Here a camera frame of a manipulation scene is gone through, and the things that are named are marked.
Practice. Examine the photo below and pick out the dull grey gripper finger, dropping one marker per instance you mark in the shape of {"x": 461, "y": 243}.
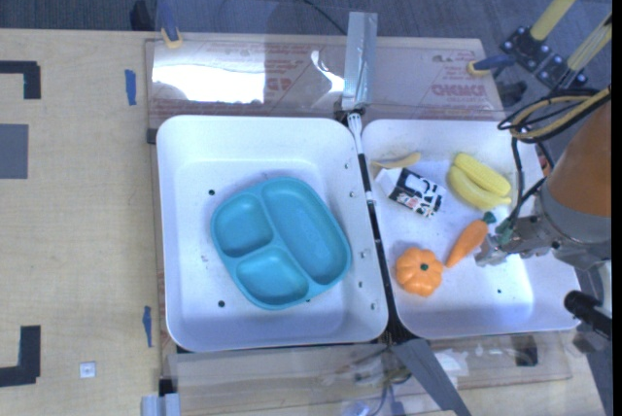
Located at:
{"x": 486, "y": 256}
{"x": 497, "y": 237}

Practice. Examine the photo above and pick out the orange carrot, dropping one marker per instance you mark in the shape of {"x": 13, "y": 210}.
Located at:
{"x": 467, "y": 241}

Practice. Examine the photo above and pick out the brown cardboard board red print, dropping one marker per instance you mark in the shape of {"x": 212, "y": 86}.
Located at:
{"x": 427, "y": 83}

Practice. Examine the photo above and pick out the white plastic tray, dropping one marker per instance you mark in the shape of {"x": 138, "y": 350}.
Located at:
{"x": 486, "y": 302}
{"x": 194, "y": 219}

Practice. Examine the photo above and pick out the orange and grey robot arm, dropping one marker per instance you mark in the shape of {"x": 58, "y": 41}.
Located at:
{"x": 585, "y": 171}

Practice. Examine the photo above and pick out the yellow banana bunch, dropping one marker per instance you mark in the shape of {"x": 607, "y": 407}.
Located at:
{"x": 473, "y": 185}

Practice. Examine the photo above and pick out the black and white carton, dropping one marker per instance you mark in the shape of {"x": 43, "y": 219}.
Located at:
{"x": 418, "y": 194}

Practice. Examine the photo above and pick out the blue divided plate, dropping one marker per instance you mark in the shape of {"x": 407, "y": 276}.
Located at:
{"x": 286, "y": 239}

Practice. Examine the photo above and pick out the black cylinder on white bracket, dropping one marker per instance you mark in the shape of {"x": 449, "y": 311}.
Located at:
{"x": 589, "y": 307}

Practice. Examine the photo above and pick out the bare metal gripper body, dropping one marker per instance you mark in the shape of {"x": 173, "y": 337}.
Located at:
{"x": 527, "y": 235}

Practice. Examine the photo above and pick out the orange pumpkin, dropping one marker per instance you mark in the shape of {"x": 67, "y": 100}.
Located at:
{"x": 419, "y": 272}

